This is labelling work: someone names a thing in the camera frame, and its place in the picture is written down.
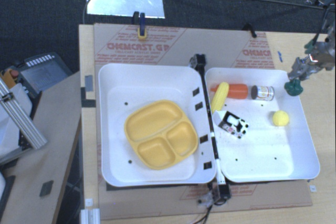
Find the yellow ball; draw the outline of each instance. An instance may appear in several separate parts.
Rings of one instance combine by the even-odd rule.
[[[289,123],[289,116],[283,110],[278,110],[273,115],[273,123],[275,126],[286,126]]]

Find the can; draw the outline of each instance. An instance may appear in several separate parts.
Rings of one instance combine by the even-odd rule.
[[[251,97],[254,100],[271,101],[274,97],[274,88],[254,85],[251,89]]]

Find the orange object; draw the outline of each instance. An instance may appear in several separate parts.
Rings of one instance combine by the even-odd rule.
[[[211,88],[211,91],[215,92],[218,89],[218,85]],[[227,94],[228,98],[233,99],[246,99],[248,96],[248,88],[245,84],[230,84],[229,92]]]

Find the yellow corn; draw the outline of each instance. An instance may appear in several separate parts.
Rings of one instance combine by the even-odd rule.
[[[221,110],[227,94],[229,92],[229,83],[227,82],[222,82],[221,84],[219,84],[218,89],[215,93],[214,98],[211,101],[211,112],[214,113],[215,110]]]

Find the yellow plate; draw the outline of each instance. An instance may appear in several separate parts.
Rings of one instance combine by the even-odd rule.
[[[168,100],[132,113],[124,130],[138,157],[156,170],[175,165],[193,154],[198,146],[193,124],[177,104]]]

